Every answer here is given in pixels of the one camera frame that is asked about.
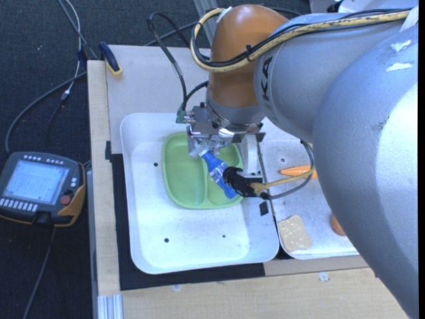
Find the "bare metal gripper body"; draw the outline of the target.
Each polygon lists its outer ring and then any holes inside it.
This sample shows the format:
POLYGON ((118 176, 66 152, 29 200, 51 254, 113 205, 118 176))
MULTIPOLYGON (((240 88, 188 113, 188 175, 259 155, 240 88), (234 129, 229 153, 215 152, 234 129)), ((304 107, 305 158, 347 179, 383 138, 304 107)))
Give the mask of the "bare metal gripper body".
POLYGON ((261 142, 265 136, 263 118, 258 106, 195 106, 187 120, 188 151, 193 147, 209 147, 209 142, 239 144, 249 136, 261 142))

